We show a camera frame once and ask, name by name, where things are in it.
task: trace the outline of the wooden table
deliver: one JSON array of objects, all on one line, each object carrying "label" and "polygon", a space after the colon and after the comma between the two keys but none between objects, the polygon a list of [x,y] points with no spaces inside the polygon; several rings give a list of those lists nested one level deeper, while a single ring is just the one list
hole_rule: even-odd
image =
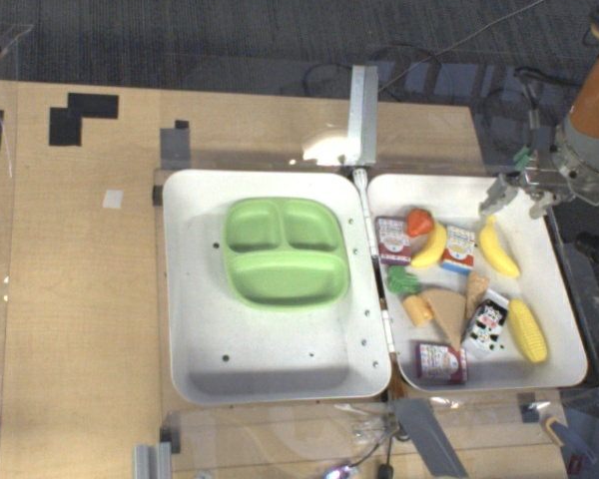
[{"label": "wooden table", "polygon": [[[69,92],[119,95],[119,118],[85,119],[82,147],[49,147],[49,108],[66,107]],[[259,151],[277,161],[300,157],[302,140],[320,130],[345,128],[348,104],[24,83],[0,83],[0,94],[10,95],[0,109],[17,129],[0,478],[128,478],[134,445],[157,443],[162,422],[151,199],[160,128],[189,121],[194,158]],[[382,103],[378,122],[381,160],[482,169],[467,109]],[[0,169],[4,155],[3,147]],[[107,190],[124,192],[120,209],[103,208]],[[487,434],[498,438],[474,432],[455,428],[449,438],[475,477],[506,467],[518,470],[508,477],[565,477],[537,424],[493,424]],[[395,477],[428,477],[411,444],[392,462]],[[216,477],[305,477],[314,466],[281,465],[281,475],[254,465]]]}]

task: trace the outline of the yellow corn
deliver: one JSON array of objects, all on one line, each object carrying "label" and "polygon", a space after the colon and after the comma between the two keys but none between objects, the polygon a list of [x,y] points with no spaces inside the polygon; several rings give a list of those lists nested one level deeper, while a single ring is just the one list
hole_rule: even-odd
[{"label": "yellow corn", "polygon": [[510,300],[508,324],[523,355],[532,363],[543,362],[548,356],[546,340],[528,305],[522,300]]}]

